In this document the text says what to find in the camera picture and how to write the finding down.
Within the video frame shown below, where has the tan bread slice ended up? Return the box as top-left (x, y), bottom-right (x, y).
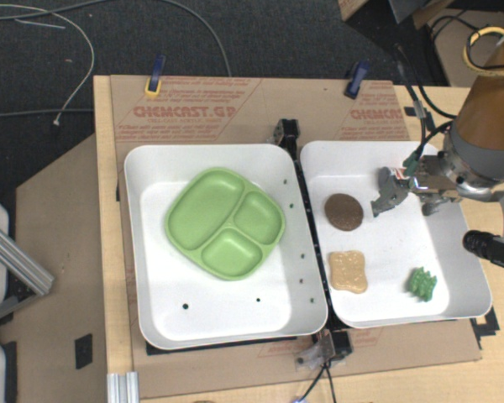
top-left (328, 249), bottom-right (370, 296)

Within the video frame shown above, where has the brown round biscuit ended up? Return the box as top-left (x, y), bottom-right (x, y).
top-left (323, 192), bottom-right (365, 233)

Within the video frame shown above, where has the green broccoli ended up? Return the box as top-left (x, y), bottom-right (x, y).
top-left (406, 266), bottom-right (438, 303)

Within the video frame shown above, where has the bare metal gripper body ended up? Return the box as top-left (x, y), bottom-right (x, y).
top-left (409, 152), bottom-right (504, 204)

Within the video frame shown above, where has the thin black rod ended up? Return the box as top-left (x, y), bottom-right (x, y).
top-left (286, 139), bottom-right (335, 333)

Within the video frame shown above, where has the black block with thin wires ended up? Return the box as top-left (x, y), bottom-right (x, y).
top-left (295, 328), bottom-right (354, 371)
top-left (272, 118), bottom-right (301, 149)

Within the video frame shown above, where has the white plastic tray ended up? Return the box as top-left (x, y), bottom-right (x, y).
top-left (298, 139), bottom-right (494, 330)
top-left (123, 143), bottom-right (330, 351)

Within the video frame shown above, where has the green divided plate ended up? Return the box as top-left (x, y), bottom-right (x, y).
top-left (164, 166), bottom-right (287, 282)

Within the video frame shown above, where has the brown cardboard board red print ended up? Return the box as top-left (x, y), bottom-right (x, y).
top-left (108, 75), bottom-right (484, 399)

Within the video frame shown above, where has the black cylinder on white bracket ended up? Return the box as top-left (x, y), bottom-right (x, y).
top-left (462, 189), bottom-right (504, 270)

